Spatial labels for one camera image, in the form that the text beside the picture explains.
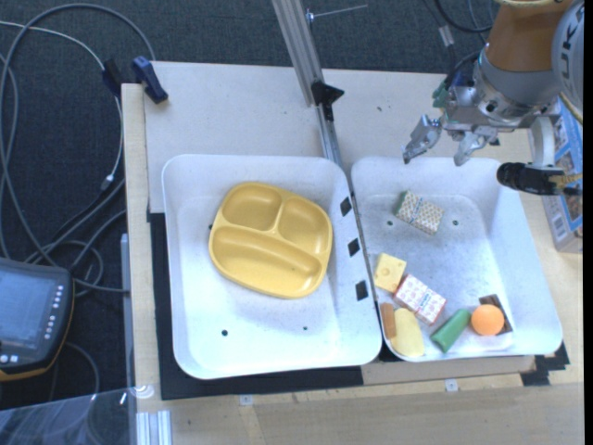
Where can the orange ball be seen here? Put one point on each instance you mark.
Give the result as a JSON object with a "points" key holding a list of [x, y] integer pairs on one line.
{"points": [[487, 320]]}

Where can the brown block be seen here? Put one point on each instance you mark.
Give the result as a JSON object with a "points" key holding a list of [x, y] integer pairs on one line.
{"points": [[492, 300]]}

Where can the black cylinder on white bracket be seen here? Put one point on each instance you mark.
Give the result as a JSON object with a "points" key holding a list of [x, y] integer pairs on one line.
{"points": [[526, 178]]}

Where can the green and patterned carton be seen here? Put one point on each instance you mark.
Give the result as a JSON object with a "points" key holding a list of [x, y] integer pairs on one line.
{"points": [[419, 213]]}

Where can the thin black and white rod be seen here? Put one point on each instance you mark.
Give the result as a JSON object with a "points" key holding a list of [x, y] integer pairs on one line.
{"points": [[332, 142]]}

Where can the yellow divided plate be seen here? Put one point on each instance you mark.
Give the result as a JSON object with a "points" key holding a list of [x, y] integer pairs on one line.
{"points": [[271, 244]]}

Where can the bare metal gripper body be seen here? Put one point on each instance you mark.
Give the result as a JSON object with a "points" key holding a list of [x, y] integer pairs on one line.
{"points": [[468, 105]]}

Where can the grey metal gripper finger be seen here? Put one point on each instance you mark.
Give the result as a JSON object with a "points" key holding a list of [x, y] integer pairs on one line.
{"points": [[468, 148], [419, 138]]}

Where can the white plastic tray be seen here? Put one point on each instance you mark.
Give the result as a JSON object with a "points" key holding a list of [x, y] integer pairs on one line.
{"points": [[472, 258], [259, 336]]}

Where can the blue printed cardboard box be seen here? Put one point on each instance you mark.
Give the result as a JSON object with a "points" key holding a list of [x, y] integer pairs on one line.
{"points": [[567, 220]]}

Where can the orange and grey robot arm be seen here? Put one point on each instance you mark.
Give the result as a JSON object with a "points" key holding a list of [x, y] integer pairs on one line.
{"points": [[519, 40]]}

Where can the red patterned carton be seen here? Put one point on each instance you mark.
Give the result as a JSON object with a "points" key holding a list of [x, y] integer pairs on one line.
{"points": [[419, 298]]}

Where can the yellow cheese wedge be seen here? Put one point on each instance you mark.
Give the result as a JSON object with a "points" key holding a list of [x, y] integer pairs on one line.
{"points": [[389, 272]]}

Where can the green bottle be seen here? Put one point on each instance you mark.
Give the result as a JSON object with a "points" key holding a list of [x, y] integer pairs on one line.
{"points": [[450, 331]]}

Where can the pale wood board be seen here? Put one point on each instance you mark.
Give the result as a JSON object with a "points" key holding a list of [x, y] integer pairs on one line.
{"points": [[231, 118]]}

